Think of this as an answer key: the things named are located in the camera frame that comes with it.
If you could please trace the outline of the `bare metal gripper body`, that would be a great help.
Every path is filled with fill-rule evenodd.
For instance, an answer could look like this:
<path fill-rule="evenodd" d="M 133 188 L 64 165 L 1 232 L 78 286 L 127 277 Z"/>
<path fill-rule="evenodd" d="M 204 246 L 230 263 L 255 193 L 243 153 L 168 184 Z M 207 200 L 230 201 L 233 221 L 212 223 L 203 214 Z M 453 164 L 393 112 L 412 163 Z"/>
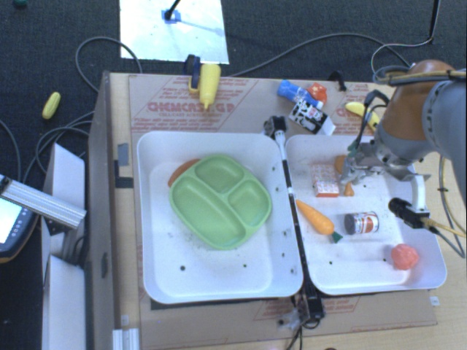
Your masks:
<path fill-rule="evenodd" d="M 365 171 L 366 177 L 380 174 L 395 159 L 394 153 L 382 142 L 351 143 L 347 148 L 348 154 L 344 159 L 344 166 L 352 168 L 352 179 L 356 171 Z"/>

